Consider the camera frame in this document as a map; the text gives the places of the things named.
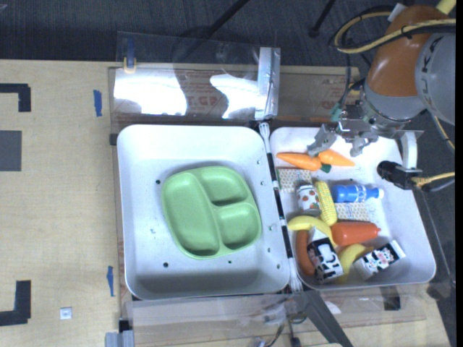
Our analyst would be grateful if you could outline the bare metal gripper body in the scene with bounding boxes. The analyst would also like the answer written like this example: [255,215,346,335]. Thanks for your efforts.
[337,101,425,143]

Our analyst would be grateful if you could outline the orange carrot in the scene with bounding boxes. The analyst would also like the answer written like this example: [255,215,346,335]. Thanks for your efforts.
[318,149,357,168]
[276,152,332,174]

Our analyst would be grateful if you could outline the blue bottle with white cap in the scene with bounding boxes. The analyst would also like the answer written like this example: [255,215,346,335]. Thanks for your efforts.
[330,183,386,204]

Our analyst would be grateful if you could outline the beige patterned packet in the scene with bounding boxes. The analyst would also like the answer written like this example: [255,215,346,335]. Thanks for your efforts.
[277,168,313,194]
[334,202,370,223]

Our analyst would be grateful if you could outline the white can with red fruit print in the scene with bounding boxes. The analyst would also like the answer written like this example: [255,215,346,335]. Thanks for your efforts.
[296,184,323,213]

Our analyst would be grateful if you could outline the yellow corn cob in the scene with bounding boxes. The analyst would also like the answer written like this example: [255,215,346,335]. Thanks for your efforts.
[313,180,339,228]

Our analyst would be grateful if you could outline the yellow banana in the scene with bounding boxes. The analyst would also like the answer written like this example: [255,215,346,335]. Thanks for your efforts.
[336,243,375,285]
[286,215,338,247]

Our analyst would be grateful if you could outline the orange bottle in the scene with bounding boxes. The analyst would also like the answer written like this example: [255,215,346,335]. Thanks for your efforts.
[330,221,382,247]

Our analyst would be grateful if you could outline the white plastic tray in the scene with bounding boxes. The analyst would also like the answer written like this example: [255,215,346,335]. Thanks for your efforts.
[269,126,437,291]
[116,123,292,301]

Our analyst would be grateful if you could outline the orange sausage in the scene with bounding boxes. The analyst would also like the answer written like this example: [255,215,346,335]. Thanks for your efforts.
[295,229,317,277]

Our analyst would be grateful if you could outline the black and white cow-print carton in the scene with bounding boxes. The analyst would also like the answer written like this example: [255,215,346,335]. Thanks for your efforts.
[353,239,407,281]
[306,237,345,286]

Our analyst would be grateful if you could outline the green divided plate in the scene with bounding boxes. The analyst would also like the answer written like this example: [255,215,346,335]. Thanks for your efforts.
[161,166,263,261]

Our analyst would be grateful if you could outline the black cylinder on white bracket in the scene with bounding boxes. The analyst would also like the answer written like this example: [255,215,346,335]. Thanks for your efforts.
[376,131,423,191]

